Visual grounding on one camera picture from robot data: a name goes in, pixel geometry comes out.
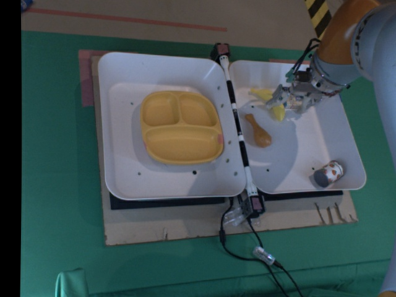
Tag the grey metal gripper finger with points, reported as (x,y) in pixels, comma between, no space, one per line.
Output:
(305,106)
(278,97)

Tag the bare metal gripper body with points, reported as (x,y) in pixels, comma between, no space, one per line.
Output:
(304,91)

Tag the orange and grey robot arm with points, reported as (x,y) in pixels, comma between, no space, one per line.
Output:
(365,42)

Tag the yellow banana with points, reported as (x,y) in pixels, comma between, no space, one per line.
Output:
(279,114)

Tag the white plastic tray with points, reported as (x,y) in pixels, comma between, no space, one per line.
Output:
(325,141)
(123,128)

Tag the brown chicken drumstick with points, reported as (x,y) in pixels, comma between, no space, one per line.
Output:
(260,135)

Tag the black and white thin rod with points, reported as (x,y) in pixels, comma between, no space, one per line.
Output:
(238,125)

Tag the white can with orange print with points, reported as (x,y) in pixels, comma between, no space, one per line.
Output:
(329,173)

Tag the yellow divided plate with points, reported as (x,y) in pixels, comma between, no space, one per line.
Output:
(182,141)

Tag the brown cardboard board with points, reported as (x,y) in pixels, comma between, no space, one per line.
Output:
(173,221)

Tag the blue and white small packet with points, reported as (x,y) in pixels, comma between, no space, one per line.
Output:
(27,3)

